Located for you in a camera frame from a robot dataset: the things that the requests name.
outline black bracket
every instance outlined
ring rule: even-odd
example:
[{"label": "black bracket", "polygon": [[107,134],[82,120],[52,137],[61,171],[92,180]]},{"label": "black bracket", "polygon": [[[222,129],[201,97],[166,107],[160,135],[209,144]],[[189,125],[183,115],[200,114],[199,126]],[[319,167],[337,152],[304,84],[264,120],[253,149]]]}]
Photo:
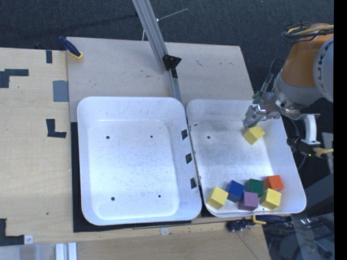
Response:
[{"label": "black bracket", "polygon": [[170,55],[164,55],[163,57],[165,68],[166,70],[171,69],[173,78],[178,78],[176,67],[178,66],[181,60],[182,60],[181,58],[170,56]]}]

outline metal rod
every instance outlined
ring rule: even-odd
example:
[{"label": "metal rod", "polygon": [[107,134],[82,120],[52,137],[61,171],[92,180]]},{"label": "metal rod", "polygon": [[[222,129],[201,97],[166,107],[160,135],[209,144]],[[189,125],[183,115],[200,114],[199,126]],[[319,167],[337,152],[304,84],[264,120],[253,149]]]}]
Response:
[{"label": "metal rod", "polygon": [[149,0],[132,0],[136,12],[140,18],[141,24],[146,33],[146,37],[151,45],[155,58],[161,70],[169,74],[171,84],[171,95],[179,101],[182,101],[181,92],[177,78],[172,76],[172,71],[167,71],[163,62],[164,55],[168,54],[162,33],[159,29],[157,19],[154,15],[152,5]]}]

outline yellow cube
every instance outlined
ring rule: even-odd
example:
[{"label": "yellow cube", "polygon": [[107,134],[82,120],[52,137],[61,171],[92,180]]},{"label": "yellow cube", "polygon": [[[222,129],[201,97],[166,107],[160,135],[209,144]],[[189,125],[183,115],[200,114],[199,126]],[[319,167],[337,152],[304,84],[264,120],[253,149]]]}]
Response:
[{"label": "yellow cube", "polygon": [[259,204],[270,210],[274,210],[280,205],[281,193],[268,188],[264,194],[260,197]]},{"label": "yellow cube", "polygon": [[259,140],[262,136],[265,135],[265,132],[263,129],[260,128],[260,126],[256,125],[252,128],[248,129],[243,136],[245,139],[252,145],[257,140]]},{"label": "yellow cube", "polygon": [[210,191],[206,203],[215,209],[219,209],[226,203],[228,195],[227,191],[216,186]]}]

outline blue clamp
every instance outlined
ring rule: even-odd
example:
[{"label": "blue clamp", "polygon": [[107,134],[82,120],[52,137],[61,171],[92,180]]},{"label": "blue clamp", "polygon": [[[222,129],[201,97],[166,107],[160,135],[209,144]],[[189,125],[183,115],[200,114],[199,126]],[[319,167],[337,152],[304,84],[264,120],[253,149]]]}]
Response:
[{"label": "blue clamp", "polygon": [[83,57],[83,53],[79,51],[71,42],[69,42],[64,37],[58,38],[59,43],[64,46],[68,51],[70,56],[73,56],[76,59],[81,59]]}]

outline green cube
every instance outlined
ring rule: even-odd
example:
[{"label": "green cube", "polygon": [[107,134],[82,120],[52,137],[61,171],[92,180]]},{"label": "green cube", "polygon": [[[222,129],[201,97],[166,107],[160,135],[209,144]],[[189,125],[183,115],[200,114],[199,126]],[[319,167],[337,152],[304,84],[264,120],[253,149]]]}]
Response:
[{"label": "green cube", "polygon": [[258,197],[264,194],[264,182],[262,180],[250,179],[245,183],[245,191],[257,193]]}]

